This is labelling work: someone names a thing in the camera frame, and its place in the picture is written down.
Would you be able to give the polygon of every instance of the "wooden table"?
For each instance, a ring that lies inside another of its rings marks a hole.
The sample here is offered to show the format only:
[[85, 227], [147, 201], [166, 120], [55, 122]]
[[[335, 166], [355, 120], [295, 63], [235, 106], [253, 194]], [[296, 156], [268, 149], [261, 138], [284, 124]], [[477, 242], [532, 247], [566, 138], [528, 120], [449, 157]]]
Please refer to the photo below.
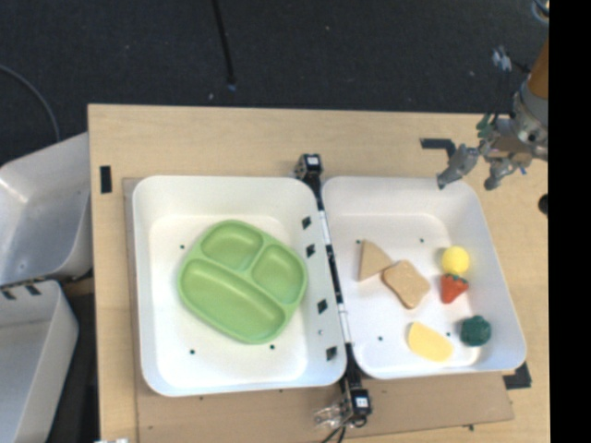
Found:
[[[471, 114], [99, 105], [89, 107], [90, 172], [100, 398], [104, 439], [322, 441], [313, 411], [338, 392], [262, 391], [165, 398], [143, 382], [135, 359], [127, 273], [123, 181], [154, 174], [288, 175], [302, 153], [319, 153], [335, 175], [433, 176], [444, 150], [421, 138], [476, 145]], [[530, 389], [507, 392], [500, 373], [366, 381], [375, 412], [348, 438], [394, 441], [549, 441], [548, 220], [537, 209], [548, 166], [535, 162], [491, 192], [481, 162], [466, 178], [478, 194], [521, 321]]]

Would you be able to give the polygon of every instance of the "yellow ball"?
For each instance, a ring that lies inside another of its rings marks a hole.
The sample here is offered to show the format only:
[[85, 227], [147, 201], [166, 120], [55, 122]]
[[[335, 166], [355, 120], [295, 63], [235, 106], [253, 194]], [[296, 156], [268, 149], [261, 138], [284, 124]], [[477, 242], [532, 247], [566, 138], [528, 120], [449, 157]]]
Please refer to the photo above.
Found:
[[470, 267], [470, 257], [461, 246], [450, 246], [443, 252], [441, 265], [447, 274], [461, 276]]

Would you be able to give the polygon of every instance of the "green plate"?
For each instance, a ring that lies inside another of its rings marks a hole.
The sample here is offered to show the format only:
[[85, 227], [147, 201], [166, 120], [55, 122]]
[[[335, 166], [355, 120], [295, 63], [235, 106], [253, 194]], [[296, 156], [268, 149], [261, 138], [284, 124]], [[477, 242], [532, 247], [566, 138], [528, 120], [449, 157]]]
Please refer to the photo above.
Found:
[[188, 251], [178, 275], [185, 305], [217, 330], [246, 343], [276, 338], [308, 286], [301, 257], [243, 221], [213, 225]]

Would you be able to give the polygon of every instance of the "strawberry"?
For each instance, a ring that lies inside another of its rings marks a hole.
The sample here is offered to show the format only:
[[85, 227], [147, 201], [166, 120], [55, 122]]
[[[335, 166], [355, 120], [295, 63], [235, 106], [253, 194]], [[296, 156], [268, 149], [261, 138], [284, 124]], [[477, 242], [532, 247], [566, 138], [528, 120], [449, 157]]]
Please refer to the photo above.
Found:
[[468, 281], [453, 274], [441, 276], [441, 301], [450, 304], [458, 295], [468, 290]]

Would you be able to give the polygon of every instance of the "toy food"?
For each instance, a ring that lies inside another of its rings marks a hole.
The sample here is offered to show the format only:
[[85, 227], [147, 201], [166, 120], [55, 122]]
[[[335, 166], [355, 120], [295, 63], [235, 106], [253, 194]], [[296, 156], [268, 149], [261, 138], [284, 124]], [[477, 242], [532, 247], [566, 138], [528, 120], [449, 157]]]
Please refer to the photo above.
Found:
[[408, 346], [414, 353], [430, 361], [446, 361], [453, 353], [453, 345], [444, 336], [420, 322], [411, 325]]
[[430, 286], [410, 261], [398, 261], [381, 273], [381, 280], [390, 287], [406, 308], [415, 308]]
[[441, 276], [441, 301], [444, 304], [450, 304], [458, 295], [468, 290], [468, 281], [460, 276], [453, 274], [443, 274]]
[[450, 246], [443, 252], [441, 266], [447, 274], [461, 276], [470, 267], [470, 257], [461, 246]]
[[382, 249], [370, 241], [361, 243], [361, 261], [358, 279], [364, 281], [392, 265], [390, 257]]
[[482, 346], [490, 340], [492, 329], [482, 316], [467, 318], [462, 323], [460, 340], [468, 346]]

